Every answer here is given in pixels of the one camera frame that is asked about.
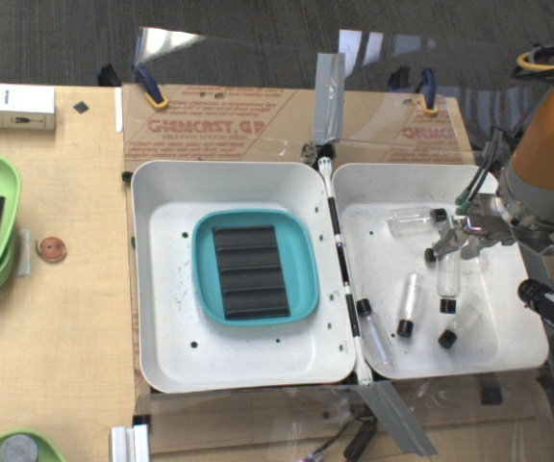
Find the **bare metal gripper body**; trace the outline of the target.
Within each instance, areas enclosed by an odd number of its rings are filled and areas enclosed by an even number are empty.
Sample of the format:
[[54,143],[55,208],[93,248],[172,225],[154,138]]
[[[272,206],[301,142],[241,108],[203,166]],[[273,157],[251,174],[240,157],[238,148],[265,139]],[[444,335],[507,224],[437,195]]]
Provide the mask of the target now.
[[466,215],[466,234],[486,237],[496,244],[520,244],[534,254],[554,251],[554,221],[545,220],[514,198],[479,193]]

